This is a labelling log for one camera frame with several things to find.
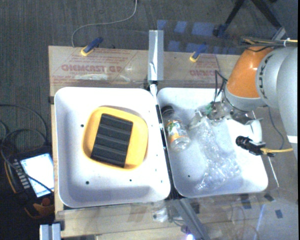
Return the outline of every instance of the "black connector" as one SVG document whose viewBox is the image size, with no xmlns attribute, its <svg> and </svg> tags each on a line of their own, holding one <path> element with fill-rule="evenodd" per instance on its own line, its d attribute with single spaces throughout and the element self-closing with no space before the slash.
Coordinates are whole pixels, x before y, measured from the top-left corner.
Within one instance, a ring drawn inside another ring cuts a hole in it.
<svg viewBox="0 0 300 240">
<path fill-rule="evenodd" d="M 266 146 L 266 143 L 264 142 L 256 143 L 252 139 L 243 136 L 238 136 L 235 139 L 235 144 L 244 150 L 248 150 L 249 153 L 254 154 L 255 156 L 264 155 L 264 153 L 261 151 L 261 148 Z"/>
</svg>

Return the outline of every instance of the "yellow cable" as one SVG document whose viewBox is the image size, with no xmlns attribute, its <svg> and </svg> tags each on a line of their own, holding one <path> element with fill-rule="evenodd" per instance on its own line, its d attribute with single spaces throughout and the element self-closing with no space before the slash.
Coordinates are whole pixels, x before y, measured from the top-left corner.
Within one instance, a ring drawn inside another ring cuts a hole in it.
<svg viewBox="0 0 300 240">
<path fill-rule="evenodd" d="M 264 153 L 283 153 L 283 152 L 290 152 L 293 151 L 293 148 L 287 148 L 287 149 L 270 149 L 270 148 L 266 148 L 266 147 L 262 147 L 260 148 L 260 150 Z"/>
</svg>

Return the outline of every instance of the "plastic water bottle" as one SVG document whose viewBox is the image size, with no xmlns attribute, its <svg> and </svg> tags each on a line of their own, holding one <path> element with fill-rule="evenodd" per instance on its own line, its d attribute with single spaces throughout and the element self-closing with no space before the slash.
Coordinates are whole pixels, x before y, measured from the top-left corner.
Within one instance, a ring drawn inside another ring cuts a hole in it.
<svg viewBox="0 0 300 240">
<path fill-rule="evenodd" d="M 164 130 L 170 148 L 176 152 L 185 150 L 190 144 L 187 129 L 171 105 L 161 109 Z"/>
</svg>

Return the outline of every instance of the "yellow and black object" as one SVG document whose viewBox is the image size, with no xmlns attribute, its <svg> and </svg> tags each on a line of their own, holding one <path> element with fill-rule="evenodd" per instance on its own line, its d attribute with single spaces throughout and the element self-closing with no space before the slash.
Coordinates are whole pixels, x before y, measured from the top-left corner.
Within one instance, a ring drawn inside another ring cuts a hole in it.
<svg viewBox="0 0 300 240">
<path fill-rule="evenodd" d="M 148 145 L 148 126 L 139 116 L 101 106 L 92 112 L 85 127 L 84 154 L 104 166 L 129 170 L 144 160 Z"/>
<path fill-rule="evenodd" d="M 35 192 L 21 165 L 22 160 L 43 154 L 51 156 L 51 148 L 45 146 L 28 152 L 12 154 L 6 157 L 4 163 L 4 169 L 12 191 L 20 204 L 24 206 L 25 212 L 32 219 L 41 219 L 55 212 L 53 188 L 38 197 L 38 193 Z"/>
</svg>

